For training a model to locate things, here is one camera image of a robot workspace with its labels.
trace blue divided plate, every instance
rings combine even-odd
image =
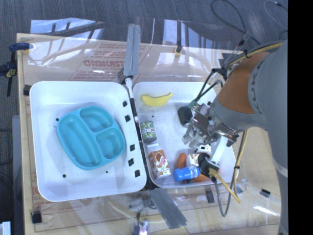
[[[126,147],[122,130],[109,112],[99,106],[65,114],[58,121],[57,133],[69,158],[84,170],[112,162]]]

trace blue object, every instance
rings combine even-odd
[[[15,43],[9,46],[9,50],[11,52],[15,52],[17,50],[23,50],[23,49],[32,49],[34,46],[29,43]]]
[[[197,166],[191,165],[182,169],[175,169],[173,176],[176,182],[181,182],[183,180],[192,180],[197,178],[201,174]]]
[[[57,133],[69,158],[84,170],[112,162],[126,147],[122,130],[109,112],[99,106],[65,114],[58,121]]]

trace blue bottle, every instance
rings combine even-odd
[[[191,165],[182,169],[175,169],[173,172],[174,180],[181,182],[183,180],[191,180],[197,178],[201,174],[197,166]]]

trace yellow cable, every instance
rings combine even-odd
[[[233,193],[231,188],[227,185],[227,183],[220,177],[220,175],[217,173],[217,171],[213,168],[209,168],[209,175],[219,179],[221,183],[226,187],[226,189],[229,191],[229,193],[236,199],[238,203],[240,203],[240,199]]]
[[[230,64],[228,64],[225,68],[226,68],[226,70],[227,70],[227,69],[228,69],[229,67],[231,67],[233,64],[239,63],[240,61],[242,61],[242,60],[244,60],[244,59],[246,59],[246,58],[250,58],[250,57],[252,57],[253,55],[258,54],[258,53],[260,53],[260,52],[267,51],[267,50],[274,49],[274,48],[278,48],[278,47],[280,47],[282,44],[283,44],[283,43],[278,43],[278,44],[273,44],[273,45],[269,45],[269,46],[265,46],[265,47],[263,47],[263,48],[257,49],[257,50],[255,50],[255,51],[253,51],[253,52],[251,52],[251,53],[248,53],[247,55],[244,55],[244,56],[242,56],[242,57],[236,59],[235,61],[233,61],[233,62],[231,62]]]
[[[238,158],[236,160],[236,163],[235,163],[235,169],[234,169],[234,173],[233,173],[233,182],[234,182],[234,191],[235,191],[235,194],[236,196],[237,195],[237,187],[236,187],[236,174],[237,174],[237,171],[239,170],[239,164],[240,164],[240,159],[243,155],[243,151],[244,151],[244,147],[246,145],[246,140],[247,140],[247,136],[248,136],[248,130],[246,130],[246,134],[244,136],[244,139],[243,139],[243,142],[242,142],[242,145],[240,146],[240,150],[238,151]]]
[[[242,145],[241,145],[240,150],[238,152],[238,158],[237,158],[236,163],[235,163],[235,168],[234,168],[234,172],[233,172],[234,192],[231,190],[231,188],[228,186],[228,184],[221,178],[221,176],[217,173],[217,170],[215,170],[213,168],[209,168],[209,175],[219,179],[220,182],[225,186],[225,188],[234,197],[234,199],[236,199],[236,201],[238,203],[240,203],[241,201],[240,201],[240,199],[238,197],[237,189],[236,189],[236,174],[237,174],[238,167],[239,167],[239,164],[240,164],[240,159],[241,159],[241,157],[243,155],[244,147],[246,145],[247,135],[248,135],[248,130],[246,130],[246,134],[244,135],[244,139],[242,141]]]

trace white tray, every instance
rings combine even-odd
[[[97,105],[120,126],[126,150],[116,160],[94,170],[74,165],[57,136],[57,118],[75,109]],[[147,180],[126,89],[113,82],[38,82],[30,90],[38,190],[48,201],[129,193],[141,190]]]
[[[173,177],[173,171],[179,154],[182,152],[186,154],[194,153],[194,150],[182,141],[187,128],[181,125],[177,111],[181,106],[187,106],[198,95],[202,86],[202,82],[139,82],[134,86],[133,93],[138,119],[140,122],[153,121],[157,140],[152,143],[158,143],[163,148],[172,172],[170,176],[154,179],[150,163],[147,160],[150,178],[158,187],[174,188],[213,184],[210,179],[198,183],[180,183],[175,182]],[[157,97],[170,92],[174,95],[163,106],[149,107],[141,100],[142,94]],[[212,102],[215,96],[214,90],[210,90],[198,103]],[[148,157],[147,145],[144,143],[146,157]],[[227,147],[219,163],[221,166],[219,175],[227,183],[231,181],[235,162],[232,147]]]

